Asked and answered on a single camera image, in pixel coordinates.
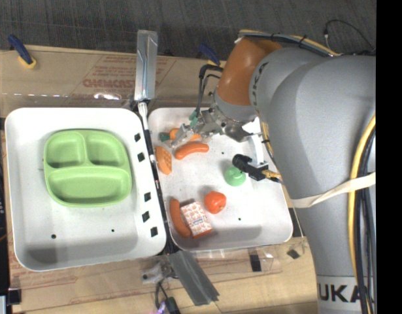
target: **green plate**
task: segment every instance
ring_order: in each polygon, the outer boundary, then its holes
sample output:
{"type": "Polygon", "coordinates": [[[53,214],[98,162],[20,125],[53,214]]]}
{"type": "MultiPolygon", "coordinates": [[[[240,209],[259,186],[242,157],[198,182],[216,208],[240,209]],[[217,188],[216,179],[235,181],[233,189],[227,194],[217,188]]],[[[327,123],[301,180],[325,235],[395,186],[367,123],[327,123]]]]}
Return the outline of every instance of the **green plate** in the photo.
{"type": "Polygon", "coordinates": [[[62,205],[96,207],[125,199],[131,167],[124,144],[102,130],[63,130],[44,148],[47,189],[62,205]]]}

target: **beige strap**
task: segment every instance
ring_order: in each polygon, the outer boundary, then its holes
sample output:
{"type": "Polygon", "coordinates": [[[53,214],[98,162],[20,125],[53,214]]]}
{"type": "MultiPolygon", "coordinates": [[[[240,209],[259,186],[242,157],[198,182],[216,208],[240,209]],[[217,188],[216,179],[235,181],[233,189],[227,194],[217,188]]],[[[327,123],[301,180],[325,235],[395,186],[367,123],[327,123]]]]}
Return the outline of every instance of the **beige strap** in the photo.
{"type": "Polygon", "coordinates": [[[316,205],[317,203],[330,199],[333,196],[337,196],[342,193],[349,193],[352,191],[361,190],[362,188],[374,185],[376,182],[377,182],[376,172],[372,172],[370,175],[346,181],[345,183],[336,186],[335,188],[327,191],[326,193],[316,196],[310,196],[307,198],[291,199],[291,202],[295,208],[309,208],[316,205]]]}

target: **tomato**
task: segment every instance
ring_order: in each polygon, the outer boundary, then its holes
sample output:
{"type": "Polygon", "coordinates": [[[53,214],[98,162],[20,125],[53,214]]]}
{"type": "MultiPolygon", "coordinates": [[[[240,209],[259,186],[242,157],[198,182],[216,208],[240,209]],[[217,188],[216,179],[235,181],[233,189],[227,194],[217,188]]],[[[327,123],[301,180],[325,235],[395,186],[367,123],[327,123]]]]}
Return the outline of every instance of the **tomato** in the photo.
{"type": "Polygon", "coordinates": [[[211,191],[205,196],[204,204],[209,213],[217,214],[226,206],[227,197],[222,193],[211,191]]]}

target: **white tray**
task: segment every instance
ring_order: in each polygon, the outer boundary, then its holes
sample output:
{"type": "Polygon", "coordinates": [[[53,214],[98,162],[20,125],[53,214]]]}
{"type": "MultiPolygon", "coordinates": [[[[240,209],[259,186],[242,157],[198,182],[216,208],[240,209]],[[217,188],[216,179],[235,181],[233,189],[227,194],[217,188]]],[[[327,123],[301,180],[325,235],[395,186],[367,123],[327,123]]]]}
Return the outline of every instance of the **white tray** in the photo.
{"type": "Polygon", "coordinates": [[[135,113],[22,108],[7,116],[5,131],[14,251],[19,263],[45,271],[143,258],[163,250],[165,228],[141,121],[135,113]],[[105,130],[123,142],[133,180],[125,200],[80,208],[60,205],[50,197],[42,163],[44,145],[53,133],[66,129],[105,130]],[[140,162],[137,155],[141,152],[144,160],[140,162]],[[150,194],[148,201],[145,194],[150,194]],[[146,212],[150,218],[144,222],[146,212]]]}
{"type": "MultiPolygon", "coordinates": [[[[193,108],[161,108],[154,110],[148,125],[152,132],[153,146],[165,146],[159,140],[160,132],[169,132],[182,123],[189,123],[193,108]]],[[[249,124],[250,132],[260,132],[260,123],[249,124]]],[[[280,184],[264,179],[255,181],[247,177],[241,186],[228,185],[224,171],[231,166],[236,154],[252,157],[250,143],[238,143],[225,135],[215,135],[209,143],[207,153],[191,154],[183,160],[172,159],[172,173],[159,179],[167,216],[174,242],[187,251],[212,251],[220,249],[241,249],[283,243],[292,236],[293,226],[288,206],[280,184]],[[214,231],[197,239],[179,236],[169,216],[169,202],[176,198],[180,202],[190,200],[203,203],[203,197],[211,190],[227,196],[226,208],[218,214],[206,211],[214,231]]],[[[265,153],[269,169],[275,166],[265,153]]]]}

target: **green ball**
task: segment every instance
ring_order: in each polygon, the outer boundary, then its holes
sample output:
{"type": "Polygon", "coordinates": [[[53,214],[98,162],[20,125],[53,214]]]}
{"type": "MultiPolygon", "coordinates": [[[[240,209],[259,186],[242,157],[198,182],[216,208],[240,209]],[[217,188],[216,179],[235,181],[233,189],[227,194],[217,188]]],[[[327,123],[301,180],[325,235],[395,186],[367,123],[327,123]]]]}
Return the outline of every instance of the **green ball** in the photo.
{"type": "Polygon", "coordinates": [[[246,181],[246,173],[237,169],[235,166],[230,166],[226,169],[226,172],[224,172],[224,179],[228,185],[240,186],[246,181]]]}

